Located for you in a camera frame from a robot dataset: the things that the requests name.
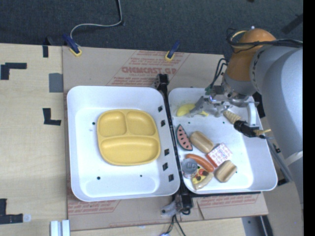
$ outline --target black carpet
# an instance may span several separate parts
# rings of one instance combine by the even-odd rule
[[[231,55],[228,28],[255,26],[276,38],[303,40],[303,0],[121,0],[125,26],[82,27],[81,46]],[[0,0],[0,43],[62,45],[82,23],[119,21],[116,0]]]

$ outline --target wooden surface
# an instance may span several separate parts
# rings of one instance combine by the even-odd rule
[[[0,80],[0,198],[7,199],[6,214],[30,214],[31,221],[0,225],[0,235],[49,235],[49,223],[67,219],[63,93],[49,92],[49,74],[62,73],[61,47],[0,44],[0,64],[26,62],[27,69],[11,69]],[[61,126],[44,125],[43,108]],[[244,236],[241,218],[184,222],[186,235]],[[71,235],[153,235],[167,224],[71,232]],[[178,226],[170,233],[181,235]]]

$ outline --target brown cardboard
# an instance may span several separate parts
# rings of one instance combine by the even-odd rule
[[[63,89],[65,114],[65,147],[67,155],[67,206],[70,228],[75,230],[168,223],[161,208],[171,197],[141,198],[118,201],[83,202],[71,191],[68,158],[67,92],[75,86],[153,85],[157,74],[168,74],[168,90],[207,87],[213,79],[221,55],[176,53],[171,62],[166,52],[81,48],[76,57],[63,47]],[[196,221],[267,214],[262,193],[194,198],[190,215],[182,221]]]

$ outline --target toy sausage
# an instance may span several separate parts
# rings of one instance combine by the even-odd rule
[[[207,172],[213,172],[215,168],[212,166],[208,160],[202,158],[201,156],[195,154],[186,154],[186,158],[191,158],[197,162],[200,166],[202,166]]]

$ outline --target yellow plate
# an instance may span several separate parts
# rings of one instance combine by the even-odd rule
[[[103,159],[120,166],[150,163],[160,155],[160,140],[151,115],[135,109],[110,110],[97,120]]]

